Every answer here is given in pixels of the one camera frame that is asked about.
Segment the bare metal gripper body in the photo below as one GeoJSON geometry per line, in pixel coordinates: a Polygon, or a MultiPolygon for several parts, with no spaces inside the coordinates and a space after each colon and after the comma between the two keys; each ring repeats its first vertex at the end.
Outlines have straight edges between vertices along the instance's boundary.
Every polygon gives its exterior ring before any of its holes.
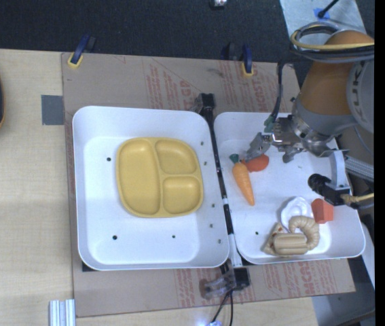
{"type": "Polygon", "coordinates": [[[280,152],[286,146],[303,147],[316,157],[328,157],[336,148],[328,146],[332,137],[323,135],[309,127],[295,115],[279,117],[273,125],[272,144],[280,152]]]}

